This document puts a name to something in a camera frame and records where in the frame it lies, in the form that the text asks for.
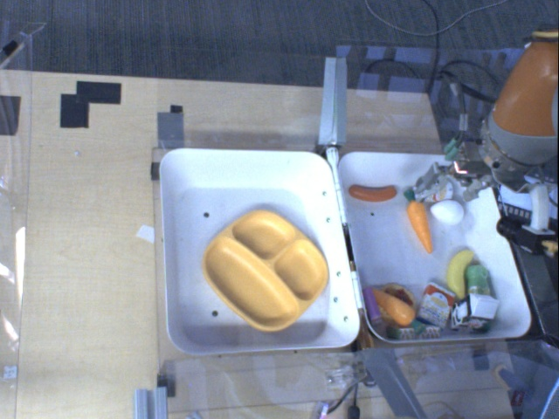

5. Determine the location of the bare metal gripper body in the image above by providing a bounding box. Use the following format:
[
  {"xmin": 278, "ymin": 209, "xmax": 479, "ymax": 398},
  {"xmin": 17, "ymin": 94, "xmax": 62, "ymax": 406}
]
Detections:
[{"xmin": 449, "ymin": 140, "xmax": 501, "ymax": 186}]

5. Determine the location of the small white and orange packet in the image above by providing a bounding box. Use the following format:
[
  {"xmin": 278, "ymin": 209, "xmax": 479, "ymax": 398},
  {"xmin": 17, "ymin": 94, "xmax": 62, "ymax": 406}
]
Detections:
[{"xmin": 419, "ymin": 181, "xmax": 456, "ymax": 204}]

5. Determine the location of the white egg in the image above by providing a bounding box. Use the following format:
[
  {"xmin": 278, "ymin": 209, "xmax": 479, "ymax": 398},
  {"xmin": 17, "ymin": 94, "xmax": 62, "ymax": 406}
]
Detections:
[{"xmin": 429, "ymin": 199, "xmax": 466, "ymax": 225}]

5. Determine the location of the orange carrot with green top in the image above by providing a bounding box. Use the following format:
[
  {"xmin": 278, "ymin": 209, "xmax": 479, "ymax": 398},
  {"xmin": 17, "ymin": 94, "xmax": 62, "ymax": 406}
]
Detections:
[{"xmin": 402, "ymin": 187, "xmax": 435, "ymax": 255}]

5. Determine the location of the red sausage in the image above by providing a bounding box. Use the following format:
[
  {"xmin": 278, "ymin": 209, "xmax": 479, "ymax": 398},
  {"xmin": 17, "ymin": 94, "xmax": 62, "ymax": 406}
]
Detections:
[{"xmin": 348, "ymin": 183, "xmax": 399, "ymax": 203}]

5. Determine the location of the white plastic tray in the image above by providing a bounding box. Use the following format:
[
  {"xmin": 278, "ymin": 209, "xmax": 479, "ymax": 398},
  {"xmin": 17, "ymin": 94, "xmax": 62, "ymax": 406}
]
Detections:
[
  {"xmin": 337, "ymin": 150, "xmax": 533, "ymax": 345},
  {"xmin": 158, "ymin": 148, "xmax": 362, "ymax": 357}
]

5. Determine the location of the yellow banana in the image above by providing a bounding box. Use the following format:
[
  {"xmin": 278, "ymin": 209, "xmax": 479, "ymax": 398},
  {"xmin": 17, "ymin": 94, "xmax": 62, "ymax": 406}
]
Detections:
[{"xmin": 445, "ymin": 249, "xmax": 476, "ymax": 296}]

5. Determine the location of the green bottle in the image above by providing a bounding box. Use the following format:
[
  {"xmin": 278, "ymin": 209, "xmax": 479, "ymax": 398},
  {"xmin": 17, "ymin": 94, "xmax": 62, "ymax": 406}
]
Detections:
[{"xmin": 464, "ymin": 264, "xmax": 493, "ymax": 299}]

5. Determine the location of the slice of pizza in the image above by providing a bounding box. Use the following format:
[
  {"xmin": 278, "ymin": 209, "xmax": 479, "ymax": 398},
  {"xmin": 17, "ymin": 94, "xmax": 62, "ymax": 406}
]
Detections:
[{"xmin": 383, "ymin": 282, "xmax": 417, "ymax": 307}]

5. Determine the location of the white and green carton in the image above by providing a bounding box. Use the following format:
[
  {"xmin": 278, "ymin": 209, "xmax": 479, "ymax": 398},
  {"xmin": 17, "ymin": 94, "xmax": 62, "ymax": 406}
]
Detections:
[{"xmin": 451, "ymin": 293, "xmax": 500, "ymax": 334}]

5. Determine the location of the orange and white carton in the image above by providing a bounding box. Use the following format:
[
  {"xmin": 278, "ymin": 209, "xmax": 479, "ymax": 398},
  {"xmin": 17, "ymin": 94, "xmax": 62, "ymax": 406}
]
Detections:
[{"xmin": 416, "ymin": 282, "xmax": 457, "ymax": 330}]

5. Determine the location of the green and red packet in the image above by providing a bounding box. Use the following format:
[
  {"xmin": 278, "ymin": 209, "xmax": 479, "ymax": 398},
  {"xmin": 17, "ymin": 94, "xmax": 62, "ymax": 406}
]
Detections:
[{"xmin": 385, "ymin": 324, "xmax": 417, "ymax": 340}]

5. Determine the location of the yellow divided plate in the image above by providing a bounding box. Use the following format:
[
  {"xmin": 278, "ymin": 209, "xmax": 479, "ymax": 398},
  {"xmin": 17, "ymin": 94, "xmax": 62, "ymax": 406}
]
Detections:
[{"xmin": 202, "ymin": 209, "xmax": 330, "ymax": 333}]

